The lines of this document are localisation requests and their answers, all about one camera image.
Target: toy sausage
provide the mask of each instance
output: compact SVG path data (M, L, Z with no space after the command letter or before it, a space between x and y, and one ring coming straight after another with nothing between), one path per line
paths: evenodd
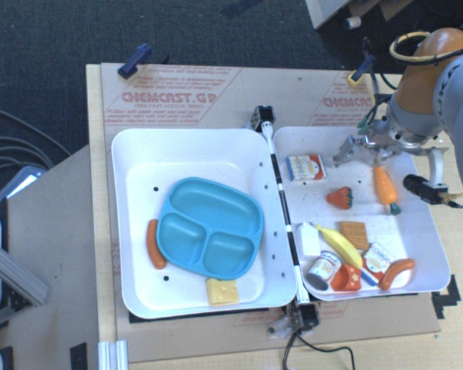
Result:
M399 273L402 273L406 270L411 270L414 268L415 262L413 259L400 259L399 261L395 261L391 263L387 271L384 273L383 277L379 281L379 288L384 291L387 291L391 284L393 284L393 280Z
M161 270L165 268L167 265L167 260L161 254L159 248L157 247L156 242L156 228L157 228L157 219L152 219L149 221L147 225L147 232L146 232L146 246L147 246L147 253L149 254L149 258L153 263L153 266L156 269Z

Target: black floor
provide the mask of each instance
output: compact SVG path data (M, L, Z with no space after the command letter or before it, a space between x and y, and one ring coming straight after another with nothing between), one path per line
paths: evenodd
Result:
M316 31L305 0L0 0L0 110L74 153L88 143L86 64L124 62L146 42L152 63L352 70L366 36L377 70L401 73L389 44L415 29L463 25L463 0L416 0L389 22L376 7L350 31L347 16L344 8ZM66 157L2 115L0 136L28 140L53 164ZM0 187L14 172L0 169Z

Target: toy banana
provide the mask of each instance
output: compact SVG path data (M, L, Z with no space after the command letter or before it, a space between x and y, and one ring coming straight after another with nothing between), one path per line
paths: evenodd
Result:
M316 226L316 229L323 234L327 243L333 247L338 254L340 254L345 262L347 262L350 266L362 268L362 256L353 244L350 243L348 239L338 230L321 227L320 224Z

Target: table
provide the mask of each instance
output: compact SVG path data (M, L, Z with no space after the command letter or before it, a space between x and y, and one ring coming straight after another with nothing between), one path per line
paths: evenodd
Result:
M289 74L288 70L283 70L281 73L282 76ZM110 244L110 197L107 189L102 66L88 65L86 80L90 125L98 332L100 341L113 342L118 337ZM436 140L436 144L437 146L451 145L445 136ZM444 155L444 158L447 162L444 176L447 178L450 192L462 191L452 148ZM426 160L416 160L415 163L419 172L425 177L426 168L428 169ZM435 206L431 211L451 265L451 273L456 277L461 301L458 302L458 306L444 310L445 319L440 321L441 331L438 333L346 343L353 349L358 368L463 368L463 210ZM345 344L336 343L329 346L339 345ZM221 355L139 362L131 364L130 368L138 370L183 367L199 369L281 368L282 354L283 348L262 349L251 352L241 351ZM289 354L290 367L310 368L314 362L317 368L350 367L348 355L342 352L328 355L314 352L304 346L296 346Z

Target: blue plate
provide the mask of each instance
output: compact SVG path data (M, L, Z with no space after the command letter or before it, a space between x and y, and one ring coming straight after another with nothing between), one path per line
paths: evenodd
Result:
M234 280L252 266L263 226L262 209L248 194L189 177L167 195L156 239L167 261L207 277Z

